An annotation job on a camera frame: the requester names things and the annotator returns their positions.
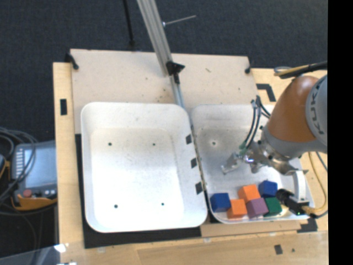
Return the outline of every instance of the green block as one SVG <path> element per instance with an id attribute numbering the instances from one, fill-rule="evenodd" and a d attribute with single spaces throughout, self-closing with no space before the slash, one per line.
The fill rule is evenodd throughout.
<path id="1" fill-rule="evenodd" d="M 265 198 L 265 202 L 269 212 L 264 215 L 264 217 L 275 216 L 282 212 L 282 206 L 277 198 L 275 197 L 268 197 Z"/>

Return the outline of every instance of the black clip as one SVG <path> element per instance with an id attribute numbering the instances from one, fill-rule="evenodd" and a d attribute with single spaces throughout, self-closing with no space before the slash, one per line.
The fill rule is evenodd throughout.
<path id="1" fill-rule="evenodd" d="M 76 64 L 75 59 L 73 58 L 73 56 L 70 53 L 66 53 L 65 62 L 66 63 L 72 63 L 72 67 L 75 70 L 78 70 L 79 66 Z"/>
<path id="2" fill-rule="evenodd" d="M 174 82 L 180 84 L 179 73 L 185 68 L 184 65 L 174 63 L 172 61 L 167 62 L 167 70 L 169 75 L 174 76 Z"/>

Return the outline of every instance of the red button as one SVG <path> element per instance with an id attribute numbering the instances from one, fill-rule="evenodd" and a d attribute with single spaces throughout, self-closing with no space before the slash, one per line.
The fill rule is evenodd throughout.
<path id="1" fill-rule="evenodd" d="M 25 190 L 23 191 L 23 196 L 26 197 L 26 198 L 32 197 L 32 190 L 30 190 L 30 189 L 25 189 Z"/>

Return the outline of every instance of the black floor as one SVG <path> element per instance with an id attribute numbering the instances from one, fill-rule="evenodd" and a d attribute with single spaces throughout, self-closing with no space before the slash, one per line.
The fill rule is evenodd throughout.
<path id="1" fill-rule="evenodd" d="M 267 68 L 327 60 L 328 0 L 156 1 L 165 22 L 197 16 L 166 27 L 172 52 L 249 56 Z M 133 49 L 152 51 L 136 0 L 127 2 Z M 73 48 L 129 50 L 129 41 L 122 0 L 0 0 L 0 126 L 54 139 L 52 63 Z M 28 221 L 0 215 L 0 257 L 33 249 L 34 237 L 56 242 L 52 210 Z"/>

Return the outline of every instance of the blue block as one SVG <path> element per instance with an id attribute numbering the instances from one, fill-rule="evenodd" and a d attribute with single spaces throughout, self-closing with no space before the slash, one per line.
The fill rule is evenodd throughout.
<path id="1" fill-rule="evenodd" d="M 211 199 L 212 211 L 226 212 L 231 207 L 231 200 L 228 193 L 215 193 Z"/>
<path id="2" fill-rule="evenodd" d="M 278 185 L 275 182 L 263 181 L 262 183 L 259 184 L 258 189 L 261 197 L 263 198 L 276 197 Z"/>

